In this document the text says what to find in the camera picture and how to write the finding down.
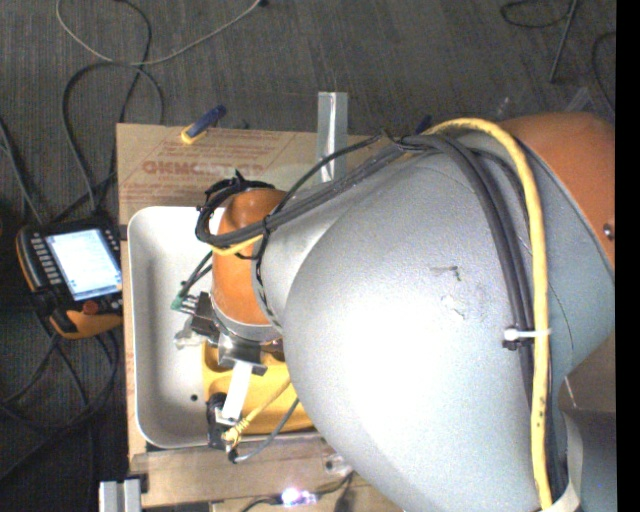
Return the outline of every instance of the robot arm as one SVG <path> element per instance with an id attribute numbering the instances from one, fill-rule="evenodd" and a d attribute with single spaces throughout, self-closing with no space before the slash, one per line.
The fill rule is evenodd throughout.
<path id="1" fill-rule="evenodd" d="M 559 510 L 572 489 L 575 510 L 579 429 L 558 395 L 614 330 L 613 130 L 588 114 L 504 123 L 520 143 L 440 129 L 207 236 L 255 243 L 234 275 L 262 315 L 214 309 L 245 341 L 282 337 L 314 426 L 403 509 Z"/>

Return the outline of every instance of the carpeted floor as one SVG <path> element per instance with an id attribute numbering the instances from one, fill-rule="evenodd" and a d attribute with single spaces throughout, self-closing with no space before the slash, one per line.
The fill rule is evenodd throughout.
<path id="1" fill-rule="evenodd" d="M 143 69 L 128 101 L 127 122 L 186 125 L 223 103 L 223 127 L 315 131 L 317 93 L 349 94 L 349 130 L 394 135 L 460 116 L 500 120 L 554 110 L 585 110 L 615 123 L 616 2 L 578 2 L 553 83 L 554 57 L 570 2 L 523 2 L 501 15 L 504 0 L 270 0 L 228 30 Z M 233 19 L 249 0 L 64 0 L 60 14 L 80 39 L 116 61 L 157 60 Z M 517 24 L 547 24 L 526 28 Z M 136 74 L 104 62 L 74 41 L 53 0 L 4 0 L 0 7 L 0 120 L 19 172 L 46 222 L 85 193 L 65 137 L 62 103 L 92 184 L 108 177 L 114 125 Z M 75 77 L 72 88 L 65 87 Z M 29 308 L 13 256 L 19 225 L 34 222 L 6 151 L 0 151 L 0 400 L 25 385 L 49 349 Z M 103 206 L 117 216 L 117 188 Z M 82 218 L 86 201 L 68 212 Z M 122 333 L 115 341 L 121 346 Z M 110 357 L 113 347 L 105 339 Z M 95 341 L 55 348 L 42 378 L 11 405 L 25 416 L 62 423 L 108 382 L 110 366 Z M 44 434 L 0 415 L 0 510 L 97 510 L 96 483 L 127 473 L 124 373 L 86 426 L 62 432 L 36 451 Z"/>

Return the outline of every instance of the button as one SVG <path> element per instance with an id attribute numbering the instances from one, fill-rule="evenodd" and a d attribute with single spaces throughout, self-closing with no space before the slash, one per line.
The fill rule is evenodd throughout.
<path id="1" fill-rule="evenodd" d="M 88 300 L 82 305 L 85 315 L 96 315 L 100 311 L 100 305 L 95 300 Z"/>

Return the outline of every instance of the handheld controller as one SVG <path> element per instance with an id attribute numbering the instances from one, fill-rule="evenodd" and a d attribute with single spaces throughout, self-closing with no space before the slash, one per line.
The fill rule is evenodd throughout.
<path id="1" fill-rule="evenodd" d="M 120 246 L 108 220 L 25 226 L 16 249 L 38 313 L 58 334 L 88 338 L 122 324 Z"/>

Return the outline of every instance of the display screen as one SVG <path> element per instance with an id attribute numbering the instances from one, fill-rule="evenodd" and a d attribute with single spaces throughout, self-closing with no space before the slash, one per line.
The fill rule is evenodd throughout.
<path id="1" fill-rule="evenodd" d="M 122 273 L 99 229 L 45 238 L 76 301 L 122 290 Z"/>

